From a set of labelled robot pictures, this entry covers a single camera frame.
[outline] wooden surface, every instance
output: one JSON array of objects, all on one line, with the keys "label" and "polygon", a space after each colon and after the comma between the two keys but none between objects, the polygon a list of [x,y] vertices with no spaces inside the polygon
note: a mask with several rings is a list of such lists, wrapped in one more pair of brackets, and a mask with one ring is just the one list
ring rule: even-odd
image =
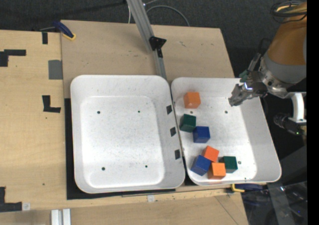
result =
[{"label": "wooden surface", "polygon": [[[50,211],[0,214],[1,225],[49,225]],[[240,194],[74,208],[72,225],[248,225]]]},{"label": "wooden surface", "polygon": [[[79,75],[155,75],[153,55],[147,53],[135,24],[62,21],[76,39],[62,39],[64,97]],[[219,28],[152,26],[167,39],[162,48],[167,80],[178,77],[233,78]]]},{"label": "wooden surface", "polygon": [[[157,31],[161,29],[162,32],[174,35],[174,31],[178,30],[179,35],[187,36],[188,33],[192,39],[197,39],[194,33],[199,34],[200,29],[190,28],[187,31],[188,28],[183,28],[181,31],[181,28],[154,27],[155,33],[163,34]],[[190,54],[196,58],[200,56],[212,57],[213,64],[219,65],[219,71],[207,70],[209,75],[213,72],[215,77],[233,77],[220,30],[212,30],[210,36],[215,40],[213,45],[210,44],[209,48],[207,46],[206,49],[197,50],[201,52],[191,52]],[[0,31],[0,40],[2,40],[0,51],[4,49],[27,50],[27,56],[10,56],[8,67],[0,68],[0,185],[6,186],[5,201],[8,203],[20,201],[30,203],[32,210],[147,202],[146,196],[66,200],[63,82],[62,80],[48,79],[48,61],[61,60],[60,34],[49,33],[48,44],[43,45],[42,35],[39,32],[2,30]],[[184,39],[178,38],[178,40],[184,42],[186,37]],[[137,49],[142,49],[143,43],[137,39],[135,41],[136,43],[140,42],[132,50],[134,51],[132,53],[136,55]],[[172,45],[178,49],[185,48],[179,42],[173,42]],[[170,51],[169,47],[168,41],[166,54]],[[171,78],[177,77],[180,63],[179,59],[175,63],[169,62],[166,69],[167,75]],[[185,75],[180,76],[189,76],[187,75],[190,74],[189,70],[183,71]],[[43,112],[42,95],[51,95],[51,106],[62,107],[61,113]],[[179,187],[176,193],[156,195],[156,199],[160,202],[173,199],[206,198],[220,194],[225,194],[225,189],[183,186]]]}]

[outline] blue clamp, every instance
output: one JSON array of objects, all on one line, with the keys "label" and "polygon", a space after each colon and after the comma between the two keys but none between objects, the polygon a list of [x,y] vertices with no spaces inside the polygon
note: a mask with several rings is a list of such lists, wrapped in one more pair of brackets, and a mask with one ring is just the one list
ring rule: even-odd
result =
[{"label": "blue clamp", "polygon": [[73,41],[76,37],[74,33],[72,33],[67,26],[65,26],[62,22],[60,21],[53,21],[53,26],[60,30],[63,33],[63,36],[66,37],[67,39]]}]

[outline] orange cube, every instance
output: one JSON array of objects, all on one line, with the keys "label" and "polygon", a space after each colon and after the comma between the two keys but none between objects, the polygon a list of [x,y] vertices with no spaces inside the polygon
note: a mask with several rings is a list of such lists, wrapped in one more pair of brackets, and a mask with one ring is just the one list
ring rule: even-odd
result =
[{"label": "orange cube", "polygon": [[206,159],[211,160],[212,162],[217,162],[218,160],[218,154],[219,150],[210,147],[209,145],[203,150],[202,156],[204,156]]},{"label": "orange cube", "polygon": [[226,176],[225,163],[212,162],[207,175],[208,179],[222,179]]},{"label": "orange cube", "polygon": [[187,92],[184,96],[185,108],[198,108],[200,105],[200,96],[198,92]]}]

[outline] white tray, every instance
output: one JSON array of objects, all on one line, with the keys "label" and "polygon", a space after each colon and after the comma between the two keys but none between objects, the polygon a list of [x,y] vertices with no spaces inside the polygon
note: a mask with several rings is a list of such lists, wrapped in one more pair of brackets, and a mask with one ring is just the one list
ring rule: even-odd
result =
[{"label": "white tray", "polygon": [[182,184],[185,170],[174,111],[166,109],[172,105],[166,80],[79,76],[71,83],[71,104],[75,181],[82,191],[170,189]]},{"label": "white tray", "polygon": [[[180,131],[181,143],[191,180],[201,186],[233,183],[273,182],[281,176],[281,167],[259,98],[231,107],[228,98],[239,79],[177,78],[171,85],[177,123],[184,113],[196,116],[197,126],[208,126],[211,139],[194,143],[192,133]],[[201,105],[185,109],[183,96],[199,92]],[[238,170],[221,180],[210,180],[190,169],[195,157],[210,145],[219,156],[236,156]]]}]

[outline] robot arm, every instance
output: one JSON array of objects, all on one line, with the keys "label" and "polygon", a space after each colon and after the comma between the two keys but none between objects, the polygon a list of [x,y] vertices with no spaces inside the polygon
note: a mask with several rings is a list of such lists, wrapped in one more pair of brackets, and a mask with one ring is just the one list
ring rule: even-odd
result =
[{"label": "robot arm", "polygon": [[[268,93],[282,99],[292,98],[294,116],[278,115],[275,123],[290,133],[300,134],[300,126],[306,123],[301,113],[304,103],[300,95],[305,93],[290,93],[287,89],[307,76],[307,2],[277,4],[272,14],[285,19],[264,56],[258,52],[249,68],[240,74],[243,84],[235,86],[228,100],[231,106],[238,106],[247,99],[264,97]],[[259,60],[260,68],[254,71]]]}]

